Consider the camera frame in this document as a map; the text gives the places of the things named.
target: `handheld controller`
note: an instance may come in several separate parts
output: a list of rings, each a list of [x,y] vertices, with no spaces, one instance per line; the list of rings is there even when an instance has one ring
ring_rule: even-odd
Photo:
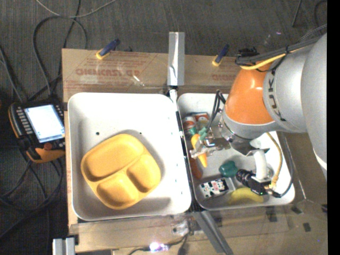
[[[8,115],[20,147],[35,163],[65,155],[64,113],[53,100],[13,103]]]

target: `yellow plate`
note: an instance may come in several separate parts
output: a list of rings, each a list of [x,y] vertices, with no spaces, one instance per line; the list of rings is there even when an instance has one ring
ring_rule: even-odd
[[[117,210],[143,199],[161,178],[153,156],[129,134],[113,136],[87,152],[81,173],[101,202]]]

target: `blue and yellow clamp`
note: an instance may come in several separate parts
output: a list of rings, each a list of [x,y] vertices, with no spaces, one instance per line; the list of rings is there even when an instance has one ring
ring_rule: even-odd
[[[227,54],[229,50],[229,44],[226,44],[225,47],[222,49],[221,52],[219,52],[219,54],[214,58],[214,60],[212,61],[212,64],[214,66],[219,66],[222,62],[222,58]]]
[[[110,51],[115,50],[120,43],[121,41],[119,39],[111,41],[107,46],[96,53],[97,58],[102,60],[103,58],[107,57],[110,54]]]

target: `white plastic tray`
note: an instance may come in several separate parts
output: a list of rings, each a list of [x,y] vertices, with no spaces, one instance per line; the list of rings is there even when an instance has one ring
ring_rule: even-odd
[[[178,98],[178,110],[180,112],[181,118],[186,117],[188,114],[192,112],[207,112],[209,116],[211,115],[211,111],[213,109],[215,100],[215,94],[210,93],[185,93]],[[219,116],[216,116],[212,125],[217,125],[219,121]],[[270,133],[273,138],[278,142],[278,137],[276,132]],[[261,137],[252,141],[252,145],[257,148],[269,148],[269,151],[265,154],[266,160],[269,166],[273,169],[274,172],[277,171],[279,165],[279,151],[277,150],[274,143],[271,141],[267,134],[263,134]],[[294,186],[292,185],[286,195],[282,198],[275,198],[273,196],[264,195],[263,202],[252,203],[250,200],[243,200],[240,203],[228,205],[228,200],[230,198],[230,193],[227,195],[222,195],[220,197],[216,197],[213,199],[205,200],[204,197],[200,196],[200,193],[197,191],[198,186],[201,183],[211,181],[214,179],[221,178],[222,175],[219,173],[218,168],[223,162],[232,160],[236,163],[238,169],[247,169],[252,170],[255,169],[255,161],[253,157],[246,157],[241,153],[237,152],[234,149],[215,151],[212,156],[207,158],[208,166],[206,168],[201,166],[202,178],[197,179],[194,176],[192,177],[193,187],[194,187],[194,195],[197,202],[201,207],[208,210],[224,210],[231,208],[246,208],[246,207],[258,207],[258,206],[275,206],[275,205],[284,205],[290,203],[295,197]],[[236,180],[236,178],[231,178],[234,185],[237,188],[243,187],[243,185]],[[283,157],[282,168],[279,174],[279,180],[277,182],[276,192],[283,193],[290,182],[291,176],[288,171],[287,163]]]
[[[157,94],[78,93],[68,104],[72,205],[87,221],[178,214],[191,204],[191,193],[175,106]],[[113,210],[87,185],[80,171],[82,157],[92,147],[119,133],[137,137],[161,170],[161,182],[136,205]]]

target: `display screen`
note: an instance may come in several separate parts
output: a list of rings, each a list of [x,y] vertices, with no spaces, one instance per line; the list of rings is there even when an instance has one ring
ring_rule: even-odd
[[[65,137],[65,128],[53,105],[25,108],[40,143]]]

